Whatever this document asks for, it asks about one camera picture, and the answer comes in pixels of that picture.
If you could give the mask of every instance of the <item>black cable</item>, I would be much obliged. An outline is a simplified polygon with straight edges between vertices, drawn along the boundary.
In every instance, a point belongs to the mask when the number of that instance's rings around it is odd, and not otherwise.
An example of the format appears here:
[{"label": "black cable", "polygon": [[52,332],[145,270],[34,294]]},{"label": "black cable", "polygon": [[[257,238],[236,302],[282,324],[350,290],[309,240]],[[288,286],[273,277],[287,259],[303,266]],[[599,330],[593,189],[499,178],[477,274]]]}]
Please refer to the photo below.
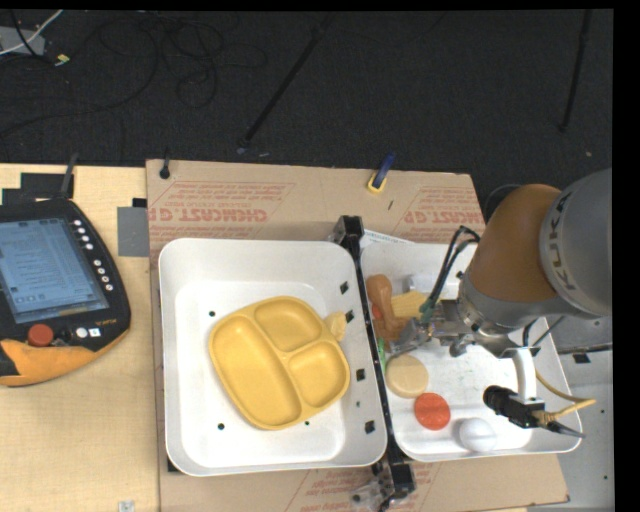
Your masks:
[{"label": "black cable", "polygon": [[105,33],[106,31],[115,26],[116,24],[129,24],[129,25],[133,25],[134,28],[136,30],[138,30],[140,33],[143,33],[146,37],[150,37],[151,34],[151,30],[142,28],[141,24],[135,20],[129,19],[129,18],[116,18],[115,20],[109,21],[107,23],[103,23],[102,25],[100,25],[96,31],[94,31],[93,35],[91,37],[96,37],[98,38],[98,41],[100,41],[100,44],[102,44],[102,46],[104,46],[107,50],[109,50],[110,52],[120,56],[120,57],[150,57],[153,56],[155,53],[155,50],[152,50],[150,53],[145,53],[145,52],[134,52],[134,51],[122,51],[118,48],[115,48],[106,38]]},{"label": "black cable", "polygon": [[[181,54],[191,57],[193,59],[208,60],[208,59],[211,59],[218,52],[220,52],[224,47],[224,38],[222,37],[222,34],[220,33],[220,31],[215,27],[203,22],[196,22],[191,20],[178,19],[176,21],[178,24],[177,29],[174,31],[169,31],[167,34],[171,39],[171,42],[173,43],[173,45]],[[199,50],[201,50],[200,52],[191,51],[180,42],[180,35],[185,34],[187,29],[195,30],[195,35],[198,41]],[[209,47],[204,42],[202,38],[202,29],[206,29],[207,31],[209,31],[209,33],[215,36],[215,38],[218,40],[217,46],[214,45],[212,47]]]},{"label": "black cable", "polygon": [[587,40],[589,38],[589,27],[591,25],[591,16],[593,9],[585,9],[584,16],[582,18],[582,27],[580,28],[578,54],[576,55],[576,62],[573,68],[573,76],[571,78],[571,86],[569,88],[569,97],[567,98],[567,105],[565,106],[564,116],[562,122],[558,125],[558,130],[564,132],[569,126],[571,119],[571,112],[573,110],[573,103],[576,98],[576,92],[578,91],[578,80],[580,78],[580,70],[582,68],[582,61],[584,59],[584,51],[587,46]]},{"label": "black cable", "polygon": [[[6,99],[11,100],[12,104],[15,105],[17,103],[24,102],[24,101],[26,101],[26,102],[33,101],[34,98],[30,97],[30,96],[26,96],[26,97],[10,97],[10,98],[6,98]],[[92,107],[92,108],[96,109],[95,113],[101,113],[102,112],[102,110],[100,110],[100,108],[102,107],[101,105],[97,105],[95,103],[91,103],[91,102],[88,102],[88,101],[77,100],[75,98],[67,98],[66,96],[40,96],[40,97],[38,97],[38,99],[50,100],[51,102],[55,102],[55,103],[64,101],[64,102],[82,104],[82,105],[89,106],[89,107]],[[118,142],[118,145],[120,147],[119,162],[121,164],[123,164],[122,160],[123,160],[123,157],[124,157],[124,147],[125,147],[125,141],[126,141],[126,128],[125,128],[125,125],[124,125],[124,120],[122,119],[121,116],[118,116],[115,111],[106,111],[106,113],[109,113],[109,114],[115,116],[115,120],[117,121],[117,124],[119,125],[119,128],[120,128],[120,140]],[[37,119],[32,120],[33,122],[29,123],[29,124],[33,124],[36,121],[41,121],[41,120],[45,120],[45,119],[37,118]],[[2,142],[2,145],[3,145],[3,148],[4,148],[4,152],[5,152],[5,155],[7,157],[5,161],[8,162],[8,161],[10,161],[9,151],[7,149],[7,146],[6,146],[6,141],[4,140],[3,132],[0,132],[0,142]]]},{"label": "black cable", "polygon": [[238,141],[238,149],[240,154],[249,147],[249,145],[251,144],[251,140],[253,139],[255,134],[265,122],[271,110],[273,110],[278,101],[280,101],[280,98],[287,91],[298,72],[302,69],[307,59],[311,56],[311,53],[313,52],[315,47],[320,43],[320,41],[322,41],[324,35],[329,30],[329,27],[331,26],[337,15],[337,11],[329,11],[324,16],[322,21],[314,27],[311,40],[307,43],[304,50],[302,50],[302,53],[293,64],[287,75],[284,77],[284,80],[281,82],[276,92],[273,94],[273,96],[271,96],[266,106],[262,109],[262,112],[258,115],[250,128]]},{"label": "black cable", "polygon": [[499,187],[494,188],[491,191],[491,193],[487,196],[487,199],[485,200],[484,205],[482,207],[482,216],[484,217],[484,220],[485,221],[489,220],[489,203],[493,199],[493,196],[495,196],[498,192],[502,190],[506,190],[509,188],[518,188],[520,186],[522,186],[520,183],[507,183],[506,185],[501,185]]},{"label": "black cable", "polygon": [[[456,242],[460,237],[460,235],[462,235],[463,233],[470,235],[472,238],[461,242],[456,247]],[[440,297],[440,293],[442,293],[442,289],[444,288],[444,284],[446,282],[447,276],[451,272],[451,269],[453,268],[453,264],[456,258],[458,257],[458,255],[467,247],[467,245],[469,245],[472,242],[478,243],[479,241],[480,241],[480,235],[478,235],[475,231],[473,231],[472,229],[466,226],[460,226],[456,230],[453,237],[451,238],[451,242],[449,243],[449,248],[447,249],[447,253],[442,262],[442,266],[440,267],[440,273],[438,274],[436,283],[433,287],[433,290],[431,291],[431,294],[429,295],[429,300],[431,300],[434,304],[435,302],[437,302],[438,298]]]},{"label": "black cable", "polygon": [[410,44],[413,44],[415,42],[420,41],[422,38],[426,37],[427,35],[429,35],[439,24],[440,22],[442,22],[442,20],[445,18],[445,16],[447,16],[447,14],[449,14],[449,11],[444,11],[440,16],[438,16],[438,18],[431,24],[429,25],[426,29],[424,29],[423,31],[420,31],[420,33],[418,33],[416,36],[411,37],[405,41],[399,42],[399,43],[391,43],[389,40],[385,40],[385,39],[381,39],[381,38],[377,38],[374,36],[371,36],[369,34],[366,33],[362,33],[362,32],[358,32],[355,30],[346,30],[346,29],[341,29],[341,28],[337,28],[336,30],[338,32],[343,32],[345,34],[350,34],[350,35],[355,35],[358,37],[361,37],[363,39],[368,39],[369,41],[373,41],[375,43],[379,43],[379,44],[384,44],[386,46],[389,46],[391,48],[402,48],[404,46],[408,46]]},{"label": "black cable", "polygon": [[64,178],[62,179],[62,186],[60,187],[60,197],[69,197],[69,182],[71,181],[73,168],[76,166],[77,161],[78,153],[74,153],[73,155],[71,155],[71,159],[69,160],[69,164],[67,165],[67,171],[64,173]]},{"label": "black cable", "polygon": [[[95,29],[89,36],[89,38],[95,36],[95,34],[97,33],[98,30],[104,28],[105,26],[107,26],[108,23],[104,23],[102,25],[100,25],[97,29]],[[56,118],[63,118],[63,117],[74,117],[74,116],[80,116],[80,115],[88,115],[88,114],[95,114],[98,112],[104,112],[104,111],[109,111],[109,110],[113,110],[116,109],[118,107],[121,107],[127,103],[129,103],[130,101],[136,99],[137,97],[139,97],[146,89],[147,87],[151,84],[151,82],[153,81],[153,78],[156,75],[156,72],[158,70],[158,48],[157,48],[157,43],[155,41],[155,39],[153,37],[151,37],[149,35],[149,39],[150,41],[152,41],[153,45],[154,45],[154,61],[153,61],[153,66],[152,66],[152,70],[151,73],[149,74],[149,76],[147,77],[147,79],[145,80],[145,82],[143,83],[142,86],[140,86],[138,89],[136,89],[132,94],[130,94],[129,96],[125,97],[124,99],[121,99],[119,101],[116,101],[114,103],[108,104],[108,105],[99,105],[99,104],[94,104],[95,107],[92,109],[88,109],[88,110],[84,110],[84,111],[80,111],[80,112],[65,112],[65,113],[56,113],[56,114],[46,114],[43,116],[38,116],[32,119],[28,119],[26,121],[23,121],[21,123],[18,123],[10,128],[7,128],[3,131],[0,131],[0,139],[4,139],[5,137],[15,133],[18,130],[21,130],[27,126],[30,126],[34,123],[40,122],[40,121],[44,121],[44,120],[48,120],[48,119],[56,119]]]},{"label": "black cable", "polygon": [[538,319],[536,318],[533,322],[530,322],[524,326],[524,329],[522,330],[522,346],[523,347],[529,346],[529,332],[531,331],[531,327],[533,327],[533,324],[535,324],[537,321]]},{"label": "black cable", "polygon": [[558,325],[560,324],[560,322],[562,322],[566,317],[565,316],[561,316],[560,318],[558,318],[552,325],[549,326],[549,328],[543,332],[540,337],[535,341],[535,343],[533,345],[531,345],[531,347],[537,347],[543,339],[545,339],[547,337],[547,335]]},{"label": "black cable", "polygon": [[[171,64],[169,60],[170,56],[167,52],[164,51],[166,48],[166,44],[168,43],[174,44],[174,41],[167,35],[162,39],[160,46],[160,56],[162,57],[165,67],[167,68],[169,73],[171,73],[171,75],[176,79],[176,85],[174,89],[176,96],[181,103],[192,108],[202,108],[209,105],[211,102],[213,102],[218,92],[218,75],[215,66],[208,66],[207,63],[202,62],[199,58],[193,58],[193,62],[199,69],[195,71],[189,71],[185,74],[177,73],[175,71],[174,65]],[[194,102],[187,99],[187,97],[184,95],[183,91],[187,87],[194,85],[203,85],[207,82],[211,82],[211,85],[204,100]]]}]

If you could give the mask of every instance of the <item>yellow divided plate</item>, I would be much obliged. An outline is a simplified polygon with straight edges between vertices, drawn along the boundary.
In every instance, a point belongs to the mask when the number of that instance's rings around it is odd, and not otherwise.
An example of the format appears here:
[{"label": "yellow divided plate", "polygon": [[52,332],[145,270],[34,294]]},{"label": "yellow divided plate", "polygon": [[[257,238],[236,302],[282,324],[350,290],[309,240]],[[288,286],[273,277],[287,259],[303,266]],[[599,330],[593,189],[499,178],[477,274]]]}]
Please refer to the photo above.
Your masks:
[{"label": "yellow divided plate", "polygon": [[236,407],[263,429],[304,421],[349,387],[338,342],[295,297],[274,297],[226,316],[211,330],[209,354]]}]

